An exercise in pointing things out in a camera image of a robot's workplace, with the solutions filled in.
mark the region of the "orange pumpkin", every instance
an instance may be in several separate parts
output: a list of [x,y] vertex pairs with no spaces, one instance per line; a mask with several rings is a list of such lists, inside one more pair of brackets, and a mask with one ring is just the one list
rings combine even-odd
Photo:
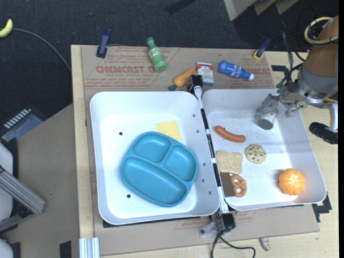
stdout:
[[283,193],[289,195],[298,195],[305,190],[305,177],[297,169],[288,168],[279,176],[279,187]]

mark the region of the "black floor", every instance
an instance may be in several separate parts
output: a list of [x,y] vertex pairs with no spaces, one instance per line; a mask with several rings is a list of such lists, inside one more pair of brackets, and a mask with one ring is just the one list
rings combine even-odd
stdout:
[[[70,65],[70,45],[99,45],[106,28],[112,44],[145,46],[153,36],[162,47],[256,49],[270,37],[268,50],[285,51],[282,31],[293,35],[296,50],[306,45],[299,32],[309,22],[339,14],[339,0],[300,0],[282,15],[274,5],[260,16],[250,7],[231,22],[223,0],[197,0],[172,13],[178,1],[0,0],[0,27],[11,18]],[[72,102],[71,73],[51,47],[22,31],[0,38],[0,121],[29,104],[50,117]]]

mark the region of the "blue plate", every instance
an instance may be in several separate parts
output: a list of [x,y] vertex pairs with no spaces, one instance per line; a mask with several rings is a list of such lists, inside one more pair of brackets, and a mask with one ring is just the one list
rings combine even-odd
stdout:
[[185,199],[197,172],[195,154],[179,141],[157,132],[136,138],[120,166],[120,177],[127,187],[167,207]]

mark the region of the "green bottle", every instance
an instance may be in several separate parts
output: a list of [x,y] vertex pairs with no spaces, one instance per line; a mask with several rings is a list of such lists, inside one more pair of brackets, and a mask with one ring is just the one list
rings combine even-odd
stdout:
[[154,65],[154,70],[158,73],[165,71],[167,64],[159,47],[154,43],[153,37],[147,38],[148,55]]

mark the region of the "yellow banana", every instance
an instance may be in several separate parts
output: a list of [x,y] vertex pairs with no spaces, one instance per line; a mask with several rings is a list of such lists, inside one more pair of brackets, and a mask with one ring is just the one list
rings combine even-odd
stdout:
[[0,30],[0,37],[5,37],[8,35],[13,29],[13,22],[12,19],[7,20],[5,28]]

